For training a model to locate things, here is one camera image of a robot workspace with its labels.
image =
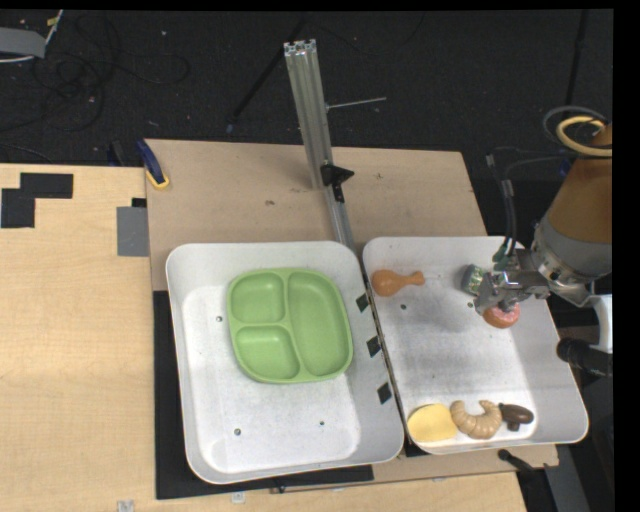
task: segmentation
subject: wooden table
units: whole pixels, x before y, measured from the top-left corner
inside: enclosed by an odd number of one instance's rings
[[[333,235],[302,147],[149,143],[171,177],[164,191],[141,168],[0,165],[0,189],[18,188],[21,172],[74,175],[72,199],[36,199],[34,228],[0,229],[0,509],[525,511],[513,468],[491,450],[401,455],[376,465],[372,484],[251,491],[242,506],[228,494],[156,500],[151,297],[165,287],[167,251]],[[379,235],[484,234],[459,154],[334,156],[358,173],[344,190],[359,247]],[[118,256],[116,209],[145,196],[151,257]],[[553,446],[512,451],[536,467],[558,462]]]

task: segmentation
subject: black mat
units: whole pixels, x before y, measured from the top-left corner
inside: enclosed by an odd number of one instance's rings
[[[254,489],[278,489],[373,480],[371,466],[313,471],[231,485],[213,485],[198,478],[187,462],[178,383],[171,306],[167,292],[154,292],[154,377],[156,498],[159,500]]]

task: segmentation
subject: yellow cable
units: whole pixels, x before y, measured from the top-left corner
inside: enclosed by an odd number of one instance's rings
[[[604,123],[602,121],[598,121],[593,117],[589,116],[575,116],[570,117],[569,119],[565,119],[560,122],[556,127],[556,135],[560,142],[562,142],[565,146],[578,153],[582,153],[583,155],[589,156],[604,156],[604,157],[613,157],[613,149],[603,149],[603,148],[595,148],[591,146],[585,146],[583,144],[579,144],[575,140],[569,138],[569,136],[565,133],[565,129],[567,126],[571,126],[576,123],[589,123],[594,126],[598,126],[600,129],[604,128]]]

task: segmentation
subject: green plate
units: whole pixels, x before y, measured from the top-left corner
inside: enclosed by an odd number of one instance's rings
[[[227,293],[231,341],[238,363],[260,382],[331,379],[353,357],[347,311],[326,275],[278,268],[236,277]]]

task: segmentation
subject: white tray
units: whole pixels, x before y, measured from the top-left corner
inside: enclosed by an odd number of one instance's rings
[[[502,237],[377,238],[364,249],[369,279],[376,270],[423,272],[424,286],[374,295],[403,419],[420,406],[464,400],[471,414],[479,400],[527,407],[535,420],[518,432],[503,423],[490,440],[458,432],[453,439],[414,443],[433,454],[522,444],[572,443],[587,432],[588,417],[569,365],[556,355],[558,334],[547,303],[521,303],[509,329],[488,325],[461,291],[470,263],[490,268]]]
[[[339,377],[304,384],[264,384],[236,362],[226,321],[226,292],[239,274],[298,267],[338,286],[354,354]],[[188,244],[167,259],[189,464],[203,480],[233,483],[268,476],[383,462],[404,442],[397,403],[381,403],[391,387],[355,255],[335,242]]]

